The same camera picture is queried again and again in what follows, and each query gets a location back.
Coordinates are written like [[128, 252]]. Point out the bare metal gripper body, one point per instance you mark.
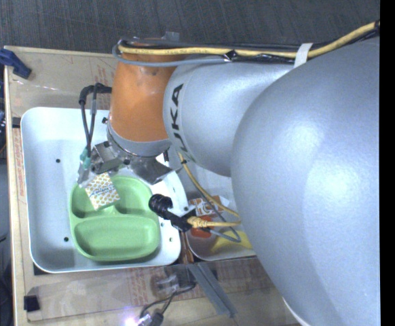
[[109, 155]]

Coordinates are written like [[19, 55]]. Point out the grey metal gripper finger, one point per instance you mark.
[[85, 175], [111, 168]]

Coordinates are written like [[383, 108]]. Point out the white and yellow patterned packet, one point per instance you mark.
[[103, 192]]

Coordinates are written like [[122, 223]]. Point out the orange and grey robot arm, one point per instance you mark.
[[285, 168]]

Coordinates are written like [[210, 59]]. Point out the green divided plate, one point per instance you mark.
[[116, 236]]

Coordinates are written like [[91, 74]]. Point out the orange and white carton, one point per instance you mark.
[[201, 209]]

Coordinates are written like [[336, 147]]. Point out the red can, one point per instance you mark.
[[201, 233]]

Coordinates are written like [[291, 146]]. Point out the yellow banana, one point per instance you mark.
[[235, 243]]

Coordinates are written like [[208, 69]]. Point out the black cylinder on white bracket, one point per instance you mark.
[[162, 204]]

